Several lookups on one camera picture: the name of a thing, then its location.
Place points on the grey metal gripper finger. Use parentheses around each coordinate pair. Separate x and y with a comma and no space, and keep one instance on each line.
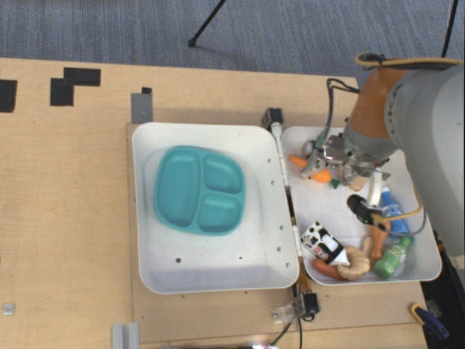
(348,176)
(315,164)

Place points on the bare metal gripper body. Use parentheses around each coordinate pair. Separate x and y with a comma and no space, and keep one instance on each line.
(339,153)

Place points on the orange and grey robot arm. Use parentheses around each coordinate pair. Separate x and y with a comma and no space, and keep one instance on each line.
(428,129)

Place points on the tan biscuit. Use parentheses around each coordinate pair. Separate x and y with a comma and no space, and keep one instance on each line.
(359,184)

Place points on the orange carrot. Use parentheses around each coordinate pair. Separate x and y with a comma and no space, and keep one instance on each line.
(323,176)

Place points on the thin black and white rod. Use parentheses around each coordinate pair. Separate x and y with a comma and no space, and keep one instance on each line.
(284,169)

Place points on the white plastic tray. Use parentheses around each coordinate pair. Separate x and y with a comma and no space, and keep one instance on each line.
(218,260)
(327,209)

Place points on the blue bottle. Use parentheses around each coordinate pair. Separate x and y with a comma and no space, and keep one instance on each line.
(397,220)

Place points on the black and white carton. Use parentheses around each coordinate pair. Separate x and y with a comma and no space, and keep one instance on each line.
(321,242)

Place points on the brown chicken drumstick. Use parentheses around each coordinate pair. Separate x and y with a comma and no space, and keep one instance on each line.
(378,244)

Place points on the beige croissant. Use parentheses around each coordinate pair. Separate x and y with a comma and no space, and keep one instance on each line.
(357,264)

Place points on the green bottle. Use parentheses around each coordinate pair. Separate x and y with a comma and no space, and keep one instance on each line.
(390,260)

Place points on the red sausage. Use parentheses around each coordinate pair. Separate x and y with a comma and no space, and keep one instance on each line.
(325,269)

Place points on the teal divided plate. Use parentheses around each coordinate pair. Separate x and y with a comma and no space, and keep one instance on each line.
(178,187)

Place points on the black tripod leg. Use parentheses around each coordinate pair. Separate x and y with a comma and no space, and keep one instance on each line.
(452,16)
(214,13)

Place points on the black cylinder on white bracket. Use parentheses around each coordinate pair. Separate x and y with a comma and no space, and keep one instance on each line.
(361,207)

